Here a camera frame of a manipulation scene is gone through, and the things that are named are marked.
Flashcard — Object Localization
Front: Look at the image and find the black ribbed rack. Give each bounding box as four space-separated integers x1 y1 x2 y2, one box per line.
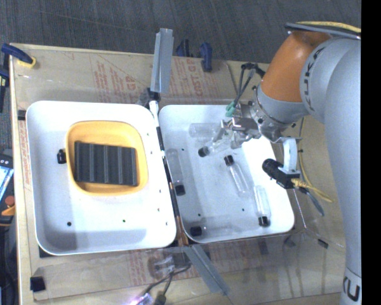
73 140 138 187

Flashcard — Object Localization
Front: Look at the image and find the thin black and white rod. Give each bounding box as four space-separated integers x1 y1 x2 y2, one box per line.
148 100 189 247

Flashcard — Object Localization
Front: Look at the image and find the brown cardboard board red print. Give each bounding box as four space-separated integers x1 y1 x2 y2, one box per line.
9 43 347 303

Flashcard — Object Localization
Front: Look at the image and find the white plastic tray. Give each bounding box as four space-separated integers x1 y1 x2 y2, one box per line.
25 100 178 256
157 104 295 244

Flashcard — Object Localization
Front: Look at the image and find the yellow bowl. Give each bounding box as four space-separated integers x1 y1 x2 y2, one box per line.
65 120 149 197

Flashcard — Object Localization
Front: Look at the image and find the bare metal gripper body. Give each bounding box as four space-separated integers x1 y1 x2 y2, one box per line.
232 102 293 143

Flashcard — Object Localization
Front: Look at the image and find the clear plastic bottle black cap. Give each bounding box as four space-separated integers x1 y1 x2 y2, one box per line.
224 154 251 197
253 185 272 227
189 223 241 238
197 134 234 158
165 147 187 197

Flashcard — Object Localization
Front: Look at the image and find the black cylinder on white bracket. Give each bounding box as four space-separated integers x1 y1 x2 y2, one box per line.
262 136 303 190

